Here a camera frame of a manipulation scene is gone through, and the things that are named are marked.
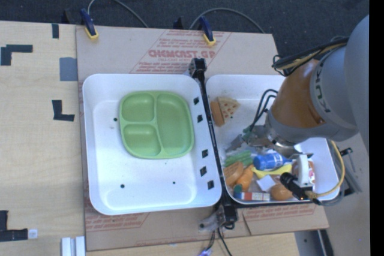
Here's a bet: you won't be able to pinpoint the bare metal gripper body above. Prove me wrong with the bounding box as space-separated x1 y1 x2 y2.
243 125 297 151

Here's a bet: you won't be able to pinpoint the green beans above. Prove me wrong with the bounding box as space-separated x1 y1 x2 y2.
224 150 254 168

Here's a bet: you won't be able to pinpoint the blue bottle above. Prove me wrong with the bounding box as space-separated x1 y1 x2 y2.
253 152 293 171

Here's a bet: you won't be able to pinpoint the thin black rod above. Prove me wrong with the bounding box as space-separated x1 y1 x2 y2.
196 68 230 208

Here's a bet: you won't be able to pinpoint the brown bread slice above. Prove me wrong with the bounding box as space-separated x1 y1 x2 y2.
223 161 245 188

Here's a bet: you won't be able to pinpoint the orange round biscuit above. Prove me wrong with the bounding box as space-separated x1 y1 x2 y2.
209 100 226 128

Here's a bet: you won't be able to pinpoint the yellow banana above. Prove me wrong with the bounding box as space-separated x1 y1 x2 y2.
251 164 293 180

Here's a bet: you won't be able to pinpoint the orange carrot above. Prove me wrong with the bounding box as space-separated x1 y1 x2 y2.
233 167 255 194

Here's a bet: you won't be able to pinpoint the yellow pizza slice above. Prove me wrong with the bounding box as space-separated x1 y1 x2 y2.
217 96 241 121

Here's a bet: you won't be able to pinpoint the white cube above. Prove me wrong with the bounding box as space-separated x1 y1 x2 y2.
256 174 277 192

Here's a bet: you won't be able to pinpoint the white plastic tray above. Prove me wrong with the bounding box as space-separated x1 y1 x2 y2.
205 74 341 205
82 73 223 216

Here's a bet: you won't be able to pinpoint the red white blue carton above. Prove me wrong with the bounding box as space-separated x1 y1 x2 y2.
233 191 271 202

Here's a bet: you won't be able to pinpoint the orange bread roll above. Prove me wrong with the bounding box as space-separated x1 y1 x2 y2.
270 183 293 201

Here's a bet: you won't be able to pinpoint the white and red packet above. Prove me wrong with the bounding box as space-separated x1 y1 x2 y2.
292 158 316 186

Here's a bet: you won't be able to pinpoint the green divided plate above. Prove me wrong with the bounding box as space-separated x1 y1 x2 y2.
119 91 195 160

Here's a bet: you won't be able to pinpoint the brown cardboard board red print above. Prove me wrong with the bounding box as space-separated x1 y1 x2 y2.
75 25 330 251

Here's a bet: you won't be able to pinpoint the black cylinder on white bracket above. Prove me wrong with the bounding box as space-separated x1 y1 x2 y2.
280 153 315 201

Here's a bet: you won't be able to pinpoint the black block with thin wires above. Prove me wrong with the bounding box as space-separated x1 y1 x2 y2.
222 204 239 226
188 58 208 79

